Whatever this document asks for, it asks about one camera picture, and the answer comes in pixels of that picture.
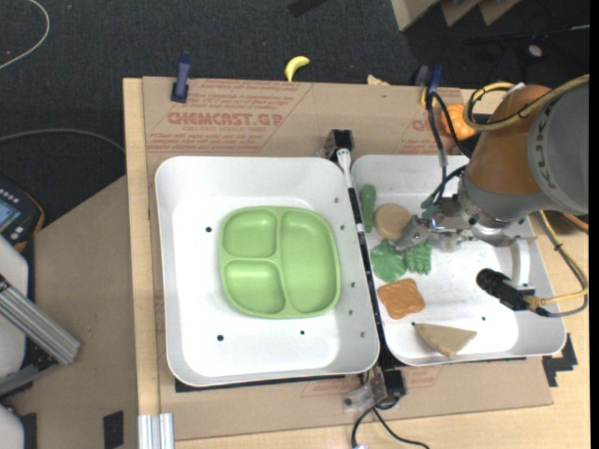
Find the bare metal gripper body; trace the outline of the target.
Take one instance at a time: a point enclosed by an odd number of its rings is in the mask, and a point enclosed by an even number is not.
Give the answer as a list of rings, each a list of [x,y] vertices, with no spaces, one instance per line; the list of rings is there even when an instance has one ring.
[[[454,252],[469,241],[482,241],[493,247],[506,247],[513,238],[505,233],[509,221],[493,218],[468,197],[443,197],[426,210],[426,226],[432,244],[444,252]]]

